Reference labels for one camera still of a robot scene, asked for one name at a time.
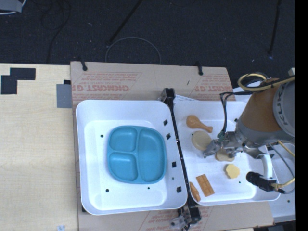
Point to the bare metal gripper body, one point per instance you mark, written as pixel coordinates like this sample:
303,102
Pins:
234,142

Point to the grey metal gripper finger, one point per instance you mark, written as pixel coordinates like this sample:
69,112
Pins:
231,152
209,149

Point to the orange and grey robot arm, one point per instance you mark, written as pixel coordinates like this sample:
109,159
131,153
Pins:
260,112

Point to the beige toy bread piece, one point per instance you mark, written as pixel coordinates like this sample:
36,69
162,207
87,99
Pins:
221,157

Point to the beige round toy biscuit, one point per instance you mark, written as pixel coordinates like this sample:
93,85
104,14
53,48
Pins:
200,139

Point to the yellow toy potato chip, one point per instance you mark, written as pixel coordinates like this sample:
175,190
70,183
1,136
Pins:
232,171

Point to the thin black rod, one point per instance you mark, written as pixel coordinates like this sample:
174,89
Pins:
178,143

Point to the orange toy chicken drumstick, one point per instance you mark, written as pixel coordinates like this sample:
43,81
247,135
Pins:
193,122

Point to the orange toy wafer biscuit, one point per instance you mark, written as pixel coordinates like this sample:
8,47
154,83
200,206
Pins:
205,185

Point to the white plastic tray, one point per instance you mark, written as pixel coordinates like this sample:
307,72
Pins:
96,196
223,189

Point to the white printed paper sheet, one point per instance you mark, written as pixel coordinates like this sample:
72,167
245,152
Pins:
185,98

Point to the blue divided plate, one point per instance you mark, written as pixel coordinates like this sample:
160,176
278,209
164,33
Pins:
149,153

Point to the brown cardboard board red print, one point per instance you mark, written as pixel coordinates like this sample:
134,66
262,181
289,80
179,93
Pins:
134,85

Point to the black cylinder on white bracket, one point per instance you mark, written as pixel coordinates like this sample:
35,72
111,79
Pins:
261,180

